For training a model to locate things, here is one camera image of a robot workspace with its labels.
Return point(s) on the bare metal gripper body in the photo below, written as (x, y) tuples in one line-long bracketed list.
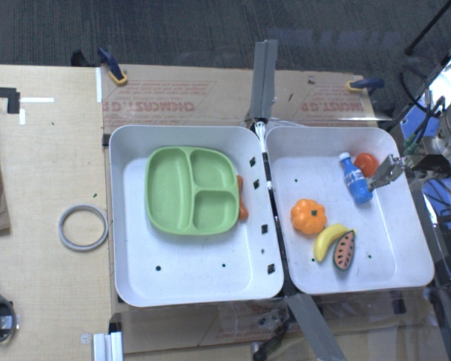
[(432, 162)]

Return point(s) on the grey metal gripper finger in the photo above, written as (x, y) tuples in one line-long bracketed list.
[(390, 177), (385, 165)]

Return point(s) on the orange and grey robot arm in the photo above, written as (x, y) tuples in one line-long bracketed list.
[(449, 126)]

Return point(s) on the red round toy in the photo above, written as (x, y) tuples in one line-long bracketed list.
[(366, 163)]

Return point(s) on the blue toy bottle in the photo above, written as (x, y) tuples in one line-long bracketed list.
[(357, 182)]

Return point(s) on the white plastic tray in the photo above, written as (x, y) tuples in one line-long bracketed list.
[(391, 246), (195, 269)]

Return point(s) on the toy watermelon slice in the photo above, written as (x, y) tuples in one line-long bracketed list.
[(344, 252)]

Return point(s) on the orange toy pumpkin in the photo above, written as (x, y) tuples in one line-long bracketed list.
[(308, 216)]

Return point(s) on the yellow banana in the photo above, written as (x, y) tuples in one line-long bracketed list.
[(325, 241)]

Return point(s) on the brown cardboard board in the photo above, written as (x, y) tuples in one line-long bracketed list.
[(218, 96)]

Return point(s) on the green divided plate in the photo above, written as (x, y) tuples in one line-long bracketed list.
[(169, 190)]

